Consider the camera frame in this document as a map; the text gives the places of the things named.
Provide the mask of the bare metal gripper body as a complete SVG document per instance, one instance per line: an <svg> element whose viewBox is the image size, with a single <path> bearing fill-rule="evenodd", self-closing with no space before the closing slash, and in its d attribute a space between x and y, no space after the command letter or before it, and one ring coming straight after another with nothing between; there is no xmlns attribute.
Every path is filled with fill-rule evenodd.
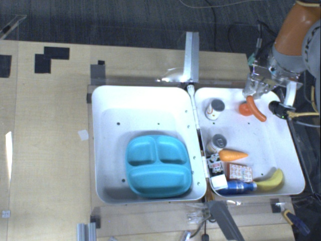
<svg viewBox="0 0 321 241"><path fill-rule="evenodd" d="M254 82L255 88L258 83L266 83L270 86L270 91L278 86L287 87L289 83L295 83L296 89L300 89L303 84L299 82L299 76L300 73L288 71L280 67L276 61L255 60L246 83Z"/></svg>

